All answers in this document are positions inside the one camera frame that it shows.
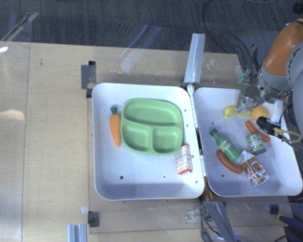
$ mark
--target red and white carton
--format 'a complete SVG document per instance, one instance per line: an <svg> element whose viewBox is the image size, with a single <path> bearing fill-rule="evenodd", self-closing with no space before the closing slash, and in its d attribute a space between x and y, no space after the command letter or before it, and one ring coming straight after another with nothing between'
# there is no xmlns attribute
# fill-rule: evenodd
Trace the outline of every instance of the red and white carton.
<svg viewBox="0 0 303 242"><path fill-rule="evenodd" d="M191 150L190 146L183 145L178 152L175 153L176 171L183 174L192 170Z"/></svg>

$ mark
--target yellow cable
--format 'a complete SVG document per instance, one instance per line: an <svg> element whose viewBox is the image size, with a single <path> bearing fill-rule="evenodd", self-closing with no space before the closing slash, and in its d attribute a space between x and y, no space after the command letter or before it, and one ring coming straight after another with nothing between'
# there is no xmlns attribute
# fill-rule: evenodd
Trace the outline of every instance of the yellow cable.
<svg viewBox="0 0 303 242"><path fill-rule="evenodd" d="M290 142L290 143L298 143L298 142L300 142L300 141L302 140L302 135L300 135L300 134L297 133L297 132L281 130L281 129L276 128L276 127L275 127L273 130L275 131L275 134L276 134L276 135L281 135L286 141L288 141L288 142ZM290 139L288 139L288 138L286 138L286 137L284 136L285 133L290 134L290 135L295 135L295 136L297 136L298 138L297 138L296 140L290 140Z"/></svg>

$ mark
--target green bottle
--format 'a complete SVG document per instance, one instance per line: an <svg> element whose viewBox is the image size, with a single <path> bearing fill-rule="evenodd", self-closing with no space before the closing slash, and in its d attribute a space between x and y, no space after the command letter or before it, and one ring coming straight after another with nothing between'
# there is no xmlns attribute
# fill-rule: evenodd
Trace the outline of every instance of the green bottle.
<svg viewBox="0 0 303 242"><path fill-rule="evenodd" d="M216 139L217 146L231 162L234 162L240 156L240 153L232 146L232 144L226 138L218 134L217 129L213 129L210 132L210 135Z"/></svg>

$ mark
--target wooden table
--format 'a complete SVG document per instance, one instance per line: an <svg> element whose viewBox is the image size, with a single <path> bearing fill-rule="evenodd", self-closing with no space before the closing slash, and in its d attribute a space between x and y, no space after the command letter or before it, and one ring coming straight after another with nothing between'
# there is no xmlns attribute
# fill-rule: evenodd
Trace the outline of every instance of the wooden table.
<svg viewBox="0 0 303 242"><path fill-rule="evenodd" d="M22 234L25 242L64 242L68 224L87 222L89 180L93 178L88 174L88 104L86 90L81 89L81 65L96 61L101 81L109 77L101 73L109 70L172 78L184 76L188 52L21 43L12 54L26 58L27 53L29 62L14 59L13 66L3 66L15 68L16 74L2 84L4 92L0 89L0 176L5 177L0 178L5 181L0 182L0 211L1 219L9 222L8 226L0 224L0 241L20 241ZM205 60L204 73L208 74L204 82L215 86L226 78L235 83L235 55L206 54ZM222 69L221 79L211 75L213 69ZM224 75L227 69L230 76ZM15 207L4 195L14 198ZM236 226L234 230L253 241L271 241L284 234L277 224ZM216 235L209 233L216 241ZM88 229L87 235L88 241L201 240L199 229L103 234Z"/></svg>

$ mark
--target white tray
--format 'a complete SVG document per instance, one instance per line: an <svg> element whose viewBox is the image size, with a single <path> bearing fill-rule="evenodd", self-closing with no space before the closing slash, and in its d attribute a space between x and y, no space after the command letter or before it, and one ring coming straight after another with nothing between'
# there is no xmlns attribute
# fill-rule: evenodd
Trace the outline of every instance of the white tray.
<svg viewBox="0 0 303 242"><path fill-rule="evenodd" d="M254 187L244 173L237 175L226 169L216 157L218 150L215 139L209 132L216 128L238 151L249 151L246 137L250 135L245 126L249 116L235 115L224 119L224 109L235 105L238 90L219 88L200 88L194 94L197 122L205 157L209 185L214 193L223 197L246 196L295 196L303 189L303 182L298 169L294 150L285 142L271 137L264 143L267 152L257 155L257 159L267 171L270 179ZM272 112L273 105L264 106ZM286 129L284 118L282 129Z"/></svg>
<svg viewBox="0 0 303 242"><path fill-rule="evenodd" d="M191 147L192 173L176 173L175 156L143 155L116 148L110 132L110 108L132 98L174 103L182 112L183 142ZM179 87L102 83L92 92L94 126L94 181L97 193L108 200L190 199L202 194L205 182L190 98Z"/></svg>

